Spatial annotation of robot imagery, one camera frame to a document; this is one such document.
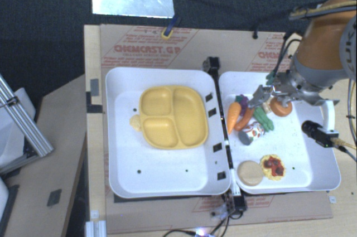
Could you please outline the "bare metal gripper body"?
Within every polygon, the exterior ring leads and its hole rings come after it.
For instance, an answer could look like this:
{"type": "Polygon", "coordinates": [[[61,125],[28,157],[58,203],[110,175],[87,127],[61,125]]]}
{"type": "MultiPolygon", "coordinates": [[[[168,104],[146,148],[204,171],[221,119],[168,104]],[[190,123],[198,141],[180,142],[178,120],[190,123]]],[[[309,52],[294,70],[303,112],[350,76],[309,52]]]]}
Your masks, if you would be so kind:
{"type": "Polygon", "coordinates": [[[298,72],[279,72],[272,86],[274,86],[272,95],[277,100],[280,95],[290,95],[291,102],[303,100],[309,105],[322,105],[326,100],[319,95],[321,89],[308,83],[298,72]]]}

